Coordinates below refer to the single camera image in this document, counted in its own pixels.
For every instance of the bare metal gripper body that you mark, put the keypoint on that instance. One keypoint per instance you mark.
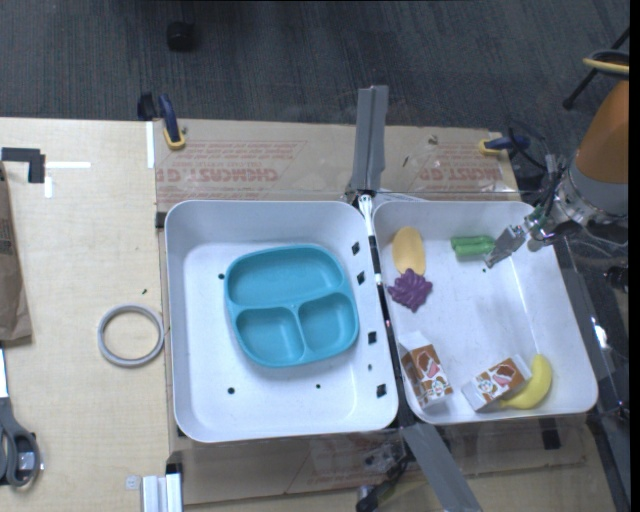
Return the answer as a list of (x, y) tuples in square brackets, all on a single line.
[(575, 209)]

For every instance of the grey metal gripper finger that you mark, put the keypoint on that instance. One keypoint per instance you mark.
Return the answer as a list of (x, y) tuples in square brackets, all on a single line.
[(496, 256), (511, 236)]

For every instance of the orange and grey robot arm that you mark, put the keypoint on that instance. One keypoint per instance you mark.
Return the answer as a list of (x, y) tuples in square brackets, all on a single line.
[(605, 145)]

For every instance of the green pea pod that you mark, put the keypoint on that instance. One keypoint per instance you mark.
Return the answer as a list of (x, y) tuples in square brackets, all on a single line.
[(472, 246)]

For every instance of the white plastic tray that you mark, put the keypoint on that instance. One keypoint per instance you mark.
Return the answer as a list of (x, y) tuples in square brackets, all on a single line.
[(490, 320), (200, 390)]

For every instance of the yellow oval chip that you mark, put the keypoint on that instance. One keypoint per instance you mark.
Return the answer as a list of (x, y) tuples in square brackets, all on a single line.
[(409, 250)]

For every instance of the purple grapes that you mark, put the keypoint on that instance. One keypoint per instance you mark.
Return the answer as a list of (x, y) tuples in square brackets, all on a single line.
[(410, 291)]

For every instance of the brown and white carton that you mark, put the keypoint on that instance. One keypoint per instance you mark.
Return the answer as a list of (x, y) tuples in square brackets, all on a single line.
[(495, 382), (425, 372)]

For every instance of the yellow banana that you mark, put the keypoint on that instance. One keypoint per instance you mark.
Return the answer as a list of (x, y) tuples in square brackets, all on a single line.
[(539, 382)]

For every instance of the blue divided plate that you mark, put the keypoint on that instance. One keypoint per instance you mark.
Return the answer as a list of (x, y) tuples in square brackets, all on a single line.
[(285, 280)]

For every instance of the brown cardboard board red print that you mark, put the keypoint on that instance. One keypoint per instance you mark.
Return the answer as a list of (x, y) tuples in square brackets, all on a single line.
[(250, 165)]

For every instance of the black caster wheel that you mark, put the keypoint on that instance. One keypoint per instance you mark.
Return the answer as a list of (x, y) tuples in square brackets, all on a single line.
[(180, 36)]

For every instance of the white tape roll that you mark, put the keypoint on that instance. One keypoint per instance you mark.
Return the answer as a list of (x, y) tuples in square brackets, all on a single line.
[(105, 345)]

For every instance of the brown paper bag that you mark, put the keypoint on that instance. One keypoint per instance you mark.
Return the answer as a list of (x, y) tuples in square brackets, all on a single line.
[(11, 280)]

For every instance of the grey scissors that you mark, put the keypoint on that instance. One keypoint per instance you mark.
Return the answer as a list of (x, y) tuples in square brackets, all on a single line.
[(15, 440)]

